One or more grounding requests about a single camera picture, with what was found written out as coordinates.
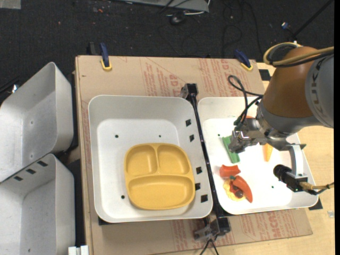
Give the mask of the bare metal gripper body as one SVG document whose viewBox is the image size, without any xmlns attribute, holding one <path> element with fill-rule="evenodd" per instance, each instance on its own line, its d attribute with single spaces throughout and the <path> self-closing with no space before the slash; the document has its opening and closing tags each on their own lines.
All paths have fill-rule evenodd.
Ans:
<svg viewBox="0 0 340 255">
<path fill-rule="evenodd" d="M 231 139 L 237 139 L 240 144 L 251 142 L 252 145 L 265 145 L 267 137 L 260 131 L 258 121 L 255 118 L 246 118 L 243 123 L 238 124 L 232 131 Z"/>
</svg>

